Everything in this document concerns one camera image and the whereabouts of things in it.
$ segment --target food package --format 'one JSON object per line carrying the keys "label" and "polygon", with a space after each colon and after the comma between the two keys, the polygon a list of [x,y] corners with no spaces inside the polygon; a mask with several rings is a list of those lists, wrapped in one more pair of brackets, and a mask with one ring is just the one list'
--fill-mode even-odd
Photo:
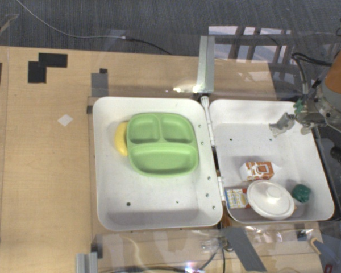
{"label": "food package", "polygon": [[269,180],[277,169],[272,162],[246,162],[240,167],[240,175],[243,181]]}
{"label": "food package", "polygon": [[249,208],[250,204],[246,196],[246,191],[246,188],[225,188],[228,208]]}

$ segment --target bowl lid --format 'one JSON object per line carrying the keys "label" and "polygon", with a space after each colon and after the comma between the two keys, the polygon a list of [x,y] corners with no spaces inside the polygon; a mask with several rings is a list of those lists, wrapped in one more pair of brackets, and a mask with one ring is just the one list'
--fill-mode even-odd
{"label": "bowl lid", "polygon": [[270,180],[258,180],[250,184],[247,198],[253,210],[271,220],[284,220],[294,212],[290,193]]}

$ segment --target metal bracket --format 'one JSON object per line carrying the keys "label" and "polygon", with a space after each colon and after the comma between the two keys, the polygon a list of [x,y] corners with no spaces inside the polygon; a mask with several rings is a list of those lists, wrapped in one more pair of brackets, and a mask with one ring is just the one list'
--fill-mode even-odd
{"label": "metal bracket", "polygon": [[276,137],[279,134],[285,133],[294,126],[294,115],[290,115],[287,112],[282,115],[277,123],[269,124],[270,130],[273,132],[273,136]]}
{"label": "metal bracket", "polygon": [[223,182],[221,177],[217,177],[218,188],[220,190],[221,201],[226,201],[226,196],[223,190]]}
{"label": "metal bracket", "polygon": [[97,252],[77,254],[76,273],[98,273]]}
{"label": "metal bracket", "polygon": [[201,36],[199,43],[197,82],[194,93],[211,93],[215,77],[215,37]]}
{"label": "metal bracket", "polygon": [[4,32],[5,29],[7,29],[10,25],[10,23],[16,18],[18,18],[19,14],[7,14],[5,18],[0,21],[0,35]]}

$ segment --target white cable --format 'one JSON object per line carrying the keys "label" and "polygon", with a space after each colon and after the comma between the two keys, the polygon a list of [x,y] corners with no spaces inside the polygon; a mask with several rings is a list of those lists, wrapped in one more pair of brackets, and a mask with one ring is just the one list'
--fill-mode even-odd
{"label": "white cable", "polygon": [[205,110],[205,114],[206,114],[207,126],[209,128],[209,134],[210,134],[210,140],[211,140],[211,146],[214,147],[215,139],[214,139],[214,133],[212,131],[212,120],[211,120],[210,110],[209,110],[210,101],[209,101],[208,96],[204,95],[201,97],[201,105],[203,106]]}
{"label": "white cable", "polygon": [[39,20],[40,22],[42,22],[43,24],[45,24],[46,26],[48,26],[49,28],[59,32],[60,34],[64,34],[66,36],[70,36],[71,38],[78,38],[78,39],[95,39],[95,38],[116,38],[116,39],[126,39],[125,36],[116,36],[116,35],[96,35],[96,36],[81,36],[81,35],[72,35],[72,34],[68,34],[64,31],[59,30],[58,28],[51,26],[50,24],[48,24],[47,22],[45,22],[44,20],[42,20],[41,18],[39,18],[38,16],[36,16],[27,6],[25,6],[20,0],[16,0],[25,10],[27,10],[32,16],[34,16],[37,20]]}

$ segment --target wire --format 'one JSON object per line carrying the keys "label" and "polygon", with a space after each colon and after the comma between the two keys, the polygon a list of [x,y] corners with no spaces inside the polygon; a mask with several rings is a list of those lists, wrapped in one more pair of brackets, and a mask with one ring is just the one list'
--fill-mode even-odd
{"label": "wire", "polygon": [[88,35],[74,35],[74,34],[69,34],[67,32],[64,32],[62,30],[59,30],[58,28],[54,27],[54,26],[51,26],[49,23],[47,23],[46,21],[42,20],[42,18],[38,17],[36,14],[34,14],[27,6],[25,6],[20,0],[16,0],[26,11],[28,11],[34,18],[36,18],[37,20],[39,20],[40,22],[42,22],[44,25],[48,26],[49,28],[59,32],[60,34],[64,34],[66,36],[69,36],[71,38],[77,38],[77,39],[96,39],[96,38],[114,38],[114,39],[122,39],[122,40],[125,40],[125,41],[128,41],[128,42],[141,42],[141,43],[145,43],[145,44],[148,44],[150,46],[153,46],[155,48],[158,48],[159,50],[169,54],[169,55],[172,55],[170,52],[166,51],[165,49],[153,44],[153,43],[150,43],[150,42],[147,42],[145,40],[141,40],[141,39],[135,39],[135,38],[132,38],[130,36],[118,36],[118,35],[94,35],[94,36],[88,36]]}
{"label": "wire", "polygon": [[277,46],[281,47],[280,43],[277,42],[274,38],[272,38],[269,34],[262,34],[262,35],[267,36],[267,37],[270,38]]}
{"label": "wire", "polygon": [[308,57],[304,53],[300,53],[300,52],[293,53],[292,58],[295,58],[295,57],[298,57],[298,59],[301,61],[306,61],[307,63],[311,63],[311,64],[315,64],[315,65],[322,65],[322,66],[327,66],[327,67],[332,66],[332,63],[330,63],[328,61],[317,60],[317,59],[314,59],[312,57]]}
{"label": "wire", "polygon": [[161,47],[159,47],[159,46],[157,46],[157,45],[155,45],[155,44],[152,44],[152,43],[150,43],[150,42],[146,42],[145,40],[135,39],[135,38],[132,38],[132,37],[130,37],[130,36],[125,36],[125,40],[128,41],[128,42],[146,43],[146,44],[149,44],[149,45],[152,46],[152,47],[155,47],[155,48],[160,49],[162,52],[165,52],[165,53],[167,53],[167,54],[169,54],[169,55],[173,55],[172,53],[166,51],[165,49],[163,49],[163,48],[161,48]]}
{"label": "wire", "polygon": [[32,16],[34,16],[37,20],[48,26],[49,28],[64,34],[66,36],[70,36],[71,38],[79,38],[79,39],[92,39],[92,38],[116,38],[116,39],[125,39],[125,36],[116,36],[116,35],[96,35],[96,36],[82,36],[82,35],[73,35],[69,34],[67,32],[61,31],[58,28],[51,26],[41,18],[39,18],[37,15],[35,15],[27,6],[25,6],[20,0],[16,0],[25,10],[27,10]]}
{"label": "wire", "polygon": [[211,256],[211,258],[210,258],[205,264],[203,264],[203,265],[199,268],[200,270],[205,269],[206,266],[212,262],[212,260],[213,260],[213,259],[215,258],[215,256],[216,256],[217,251],[216,251],[215,253],[213,253],[212,256]]}
{"label": "wire", "polygon": [[226,258],[225,258],[225,252],[222,249],[222,259],[223,259],[223,269],[222,272],[225,273],[226,272]]}
{"label": "wire", "polygon": [[297,271],[296,269],[293,269],[293,268],[290,268],[290,267],[287,267],[287,268],[283,268],[282,270],[278,271],[278,273],[282,273],[283,271],[285,270],[288,270],[288,271],[291,271],[293,270],[295,273],[300,273],[299,271]]}
{"label": "wire", "polygon": [[296,62],[298,69],[300,70],[301,81],[302,81],[302,93],[303,93],[303,96],[306,97],[308,95],[308,92],[309,92],[309,87],[308,87],[308,82],[306,80],[305,72],[303,70],[303,67],[302,67],[300,60],[297,57],[294,57],[293,55],[292,55],[292,59]]}
{"label": "wire", "polygon": [[104,271],[103,273],[142,273],[151,270],[163,270],[163,271],[173,271],[178,273],[185,273],[184,269],[180,268],[173,268],[173,267],[140,267],[140,266],[133,266],[123,270],[116,270],[116,271]]}

